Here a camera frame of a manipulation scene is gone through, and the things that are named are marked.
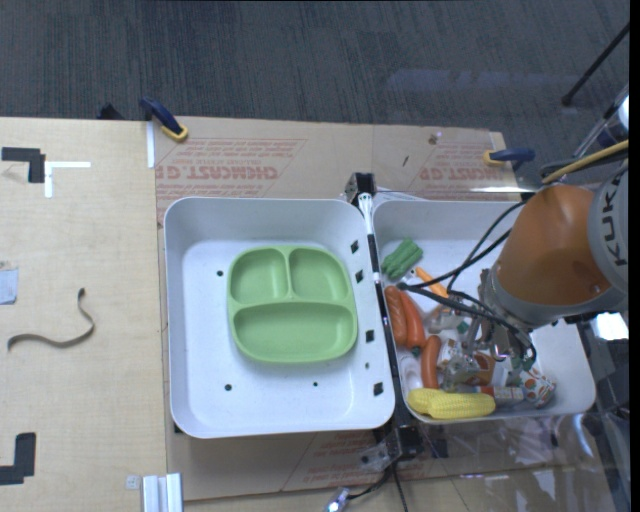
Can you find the black block with thin wires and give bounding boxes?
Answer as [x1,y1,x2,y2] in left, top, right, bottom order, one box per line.
[373,425,427,462]
[343,172,377,202]

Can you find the orange and white can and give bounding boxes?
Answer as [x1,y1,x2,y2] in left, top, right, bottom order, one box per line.
[468,351,497,387]

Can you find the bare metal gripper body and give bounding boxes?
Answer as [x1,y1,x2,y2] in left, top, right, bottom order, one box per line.
[467,313,537,374]

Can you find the yellow toy corn cob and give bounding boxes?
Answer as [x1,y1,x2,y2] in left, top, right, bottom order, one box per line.
[406,387,498,421]

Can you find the brown-red toy sausage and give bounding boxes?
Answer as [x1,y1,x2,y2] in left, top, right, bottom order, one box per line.
[383,285,409,348]

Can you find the thin black and white rod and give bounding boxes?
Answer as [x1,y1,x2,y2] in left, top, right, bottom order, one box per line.
[357,192,402,432]

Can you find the orange toy sausage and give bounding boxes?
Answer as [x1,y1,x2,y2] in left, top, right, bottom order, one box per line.
[420,334,443,391]
[399,291,428,350]

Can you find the orange toy carrot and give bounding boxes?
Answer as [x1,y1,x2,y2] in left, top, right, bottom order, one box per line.
[413,266,450,300]

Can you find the green toy beans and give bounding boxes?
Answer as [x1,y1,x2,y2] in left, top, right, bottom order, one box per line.
[380,237,425,281]

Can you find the white printed carton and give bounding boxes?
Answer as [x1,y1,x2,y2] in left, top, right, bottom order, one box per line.
[518,366,558,410]

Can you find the green divided plate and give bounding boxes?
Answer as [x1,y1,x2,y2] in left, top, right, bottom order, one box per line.
[226,244,360,365]

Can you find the white plastic tray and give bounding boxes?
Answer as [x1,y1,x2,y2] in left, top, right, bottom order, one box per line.
[372,199,598,426]
[163,196,397,440]

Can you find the brown cardboard board red print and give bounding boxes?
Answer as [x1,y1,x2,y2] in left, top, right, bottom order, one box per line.
[153,116,591,502]

